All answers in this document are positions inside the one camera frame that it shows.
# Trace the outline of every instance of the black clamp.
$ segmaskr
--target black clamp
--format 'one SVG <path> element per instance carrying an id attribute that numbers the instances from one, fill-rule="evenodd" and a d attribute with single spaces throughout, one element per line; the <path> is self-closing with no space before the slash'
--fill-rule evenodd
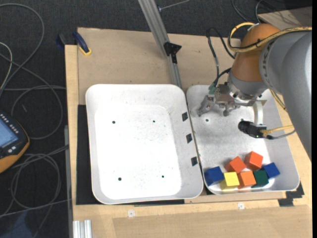
<path id="1" fill-rule="evenodd" d="M 165 42 L 164 44 L 165 52 L 168 57 L 169 55 L 171 55 L 173 63 L 177 63 L 176 53 L 181 49 L 181 47 L 182 46 L 173 44 L 171 42 Z"/>

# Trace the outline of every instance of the white cable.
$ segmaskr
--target white cable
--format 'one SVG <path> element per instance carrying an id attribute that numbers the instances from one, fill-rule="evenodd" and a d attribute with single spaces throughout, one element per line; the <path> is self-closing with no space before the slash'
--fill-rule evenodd
<path id="1" fill-rule="evenodd" d="M 8 47 L 8 45 L 6 45 L 6 44 L 5 44 L 5 43 L 3 43 L 3 42 L 0 42 L 0 44 L 1 44 L 1 45 L 3 45 L 4 47 L 6 47 L 6 49 L 8 49 L 8 50 L 9 50 L 9 53 L 10 53 L 10 60 L 12 61 L 12 59 L 13 59 L 13 55 L 12 55 L 12 51 L 11 51 L 11 49 Z M 10 63 L 10 67 L 9 67 L 8 73 L 7 73 L 6 77 L 5 77 L 5 79 L 4 79 L 3 83 L 2 83 L 2 85 L 0 86 L 0 89 L 4 86 L 4 84 L 5 84 L 6 80 L 8 79 L 8 77 L 9 77 L 9 75 L 10 75 L 10 72 L 11 72 L 11 69 L 12 69 L 12 63 Z"/>

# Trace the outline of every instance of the handheld device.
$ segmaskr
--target handheld device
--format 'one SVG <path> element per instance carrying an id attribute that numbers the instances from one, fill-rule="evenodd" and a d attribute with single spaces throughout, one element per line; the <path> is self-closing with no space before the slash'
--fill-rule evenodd
<path id="1" fill-rule="evenodd" d="M 0 173 L 11 167 L 29 145 L 30 139 L 22 126 L 0 110 Z"/>

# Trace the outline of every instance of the wooden table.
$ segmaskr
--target wooden table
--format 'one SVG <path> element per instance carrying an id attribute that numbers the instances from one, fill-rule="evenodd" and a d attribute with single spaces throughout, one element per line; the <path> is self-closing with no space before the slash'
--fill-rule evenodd
<path id="1" fill-rule="evenodd" d="M 76 205 L 77 107 L 85 104 L 88 87 L 171 83 L 167 59 L 160 55 L 151 33 L 87 28 L 78 32 L 92 54 L 85 57 L 77 46 L 65 47 L 73 220 L 92 220 L 97 238 L 312 237 L 312 164 L 296 134 L 288 142 L 305 195 L 295 198 L 291 207 L 280 207 L 278 199 L 286 198 L 280 191 L 228 197 L 203 193 L 181 205 Z M 194 84 L 210 84 L 215 66 L 206 37 L 169 37 L 183 46 L 177 59 L 184 91 Z M 212 38 L 212 43 L 220 69 L 227 69 L 233 60 L 219 38 Z M 279 112 L 282 123 L 289 124 L 287 113 Z M 238 209 L 241 202 L 245 209 Z M 128 217 L 129 210 L 134 210 L 135 217 Z"/>

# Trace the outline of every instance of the yellow cube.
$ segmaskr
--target yellow cube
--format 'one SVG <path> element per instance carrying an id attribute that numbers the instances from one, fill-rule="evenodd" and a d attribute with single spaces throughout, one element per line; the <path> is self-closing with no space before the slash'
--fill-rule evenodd
<path id="1" fill-rule="evenodd" d="M 236 172 L 223 173 L 224 180 L 220 183 L 222 190 L 233 189 L 240 185 Z"/>

